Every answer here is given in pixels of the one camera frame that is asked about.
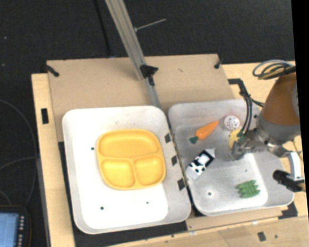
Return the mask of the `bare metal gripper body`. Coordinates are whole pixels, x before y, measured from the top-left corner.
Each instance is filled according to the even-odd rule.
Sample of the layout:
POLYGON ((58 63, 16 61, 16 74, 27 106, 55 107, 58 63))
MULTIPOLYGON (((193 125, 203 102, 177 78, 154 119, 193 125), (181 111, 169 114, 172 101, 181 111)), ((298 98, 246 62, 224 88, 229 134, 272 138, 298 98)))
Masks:
POLYGON ((268 151, 273 155, 284 158, 290 153, 290 150, 284 147, 284 141, 270 136, 265 130, 250 130, 237 140, 239 148, 247 148, 250 153, 268 151))

